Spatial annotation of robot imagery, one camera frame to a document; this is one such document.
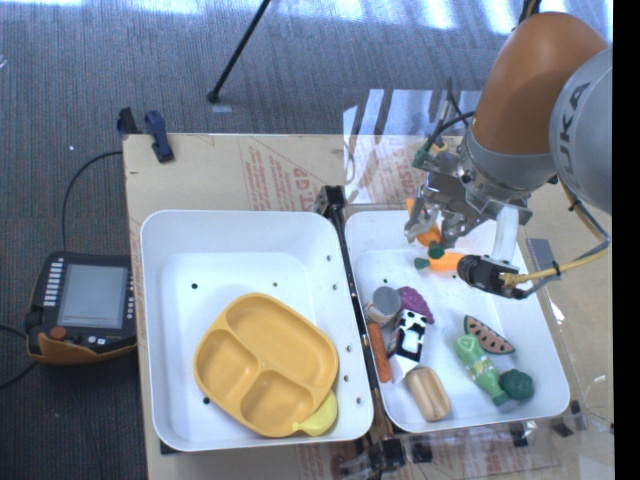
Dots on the brown cardboard board red print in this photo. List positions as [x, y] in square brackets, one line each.
[220, 178]

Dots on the green broccoli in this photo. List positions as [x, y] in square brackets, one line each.
[517, 384]

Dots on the small grey-topped can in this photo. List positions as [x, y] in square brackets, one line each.
[385, 303]

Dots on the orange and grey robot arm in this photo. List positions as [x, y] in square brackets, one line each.
[530, 93]

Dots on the yellow divided plate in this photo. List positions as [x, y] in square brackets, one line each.
[265, 363]

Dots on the white plastic tray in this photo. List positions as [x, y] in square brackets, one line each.
[200, 248]
[460, 298]

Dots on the purple grapes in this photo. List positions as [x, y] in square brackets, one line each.
[417, 302]

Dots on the orange sausage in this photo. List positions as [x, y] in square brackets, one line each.
[380, 353]

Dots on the green bottle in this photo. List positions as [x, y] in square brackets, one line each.
[477, 363]

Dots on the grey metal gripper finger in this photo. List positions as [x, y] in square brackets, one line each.
[452, 232]
[415, 220]

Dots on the black cylinder on white bracket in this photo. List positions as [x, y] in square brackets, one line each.
[482, 273]

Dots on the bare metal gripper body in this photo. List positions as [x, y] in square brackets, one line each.
[457, 188]

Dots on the orange carrot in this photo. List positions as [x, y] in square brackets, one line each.
[430, 235]
[445, 262]

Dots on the tan bread bun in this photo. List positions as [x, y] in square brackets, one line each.
[428, 394]

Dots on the yellow banana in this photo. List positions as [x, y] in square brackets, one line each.
[322, 418]

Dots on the watermelon slice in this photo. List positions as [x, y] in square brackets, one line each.
[487, 338]

